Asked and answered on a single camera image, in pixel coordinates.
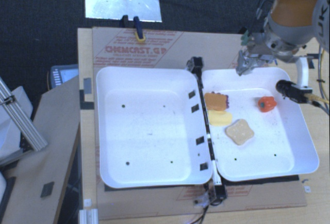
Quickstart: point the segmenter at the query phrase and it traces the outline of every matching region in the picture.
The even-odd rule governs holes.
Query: red object
[[[262,112],[268,112],[275,108],[277,102],[274,97],[262,97],[258,101],[258,106]]]

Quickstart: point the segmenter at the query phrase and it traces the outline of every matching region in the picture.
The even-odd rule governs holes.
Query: red toy tomato
[[[262,112],[268,112],[275,108],[277,102],[274,97],[262,97],[258,101],[258,106]]]

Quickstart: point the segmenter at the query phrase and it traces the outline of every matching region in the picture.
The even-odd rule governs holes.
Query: black carpet
[[[162,23],[144,28],[238,33],[249,27],[258,0],[160,0]],[[22,85],[35,105],[46,91],[51,66],[77,63],[77,28],[118,27],[86,19],[85,0],[0,0],[0,76]],[[259,30],[262,22],[255,24]]]

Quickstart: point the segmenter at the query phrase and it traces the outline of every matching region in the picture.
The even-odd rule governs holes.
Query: tray
[[[203,184],[212,175],[196,78],[106,67],[96,77],[100,173],[114,188]]]
[[[277,67],[256,68],[252,74],[238,76],[235,70],[203,72],[203,93],[228,95],[233,122],[245,119],[255,135],[241,146],[225,134],[226,127],[210,126],[219,173],[229,181],[307,174],[319,166],[319,158],[300,106],[283,99],[276,83],[289,80]],[[262,113],[257,102],[273,96],[277,106]]]

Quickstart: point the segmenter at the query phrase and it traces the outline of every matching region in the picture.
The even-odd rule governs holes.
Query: toy food
[[[237,145],[244,144],[248,139],[254,136],[254,131],[244,119],[239,119],[234,124],[228,126],[225,132]]]
[[[277,102],[274,97],[262,97],[258,101],[258,106],[262,112],[268,112],[275,108]]]
[[[220,93],[205,93],[204,98],[208,110],[224,111],[229,107],[227,95]]]
[[[232,123],[233,116],[226,111],[209,110],[208,119],[213,126],[226,126]]]

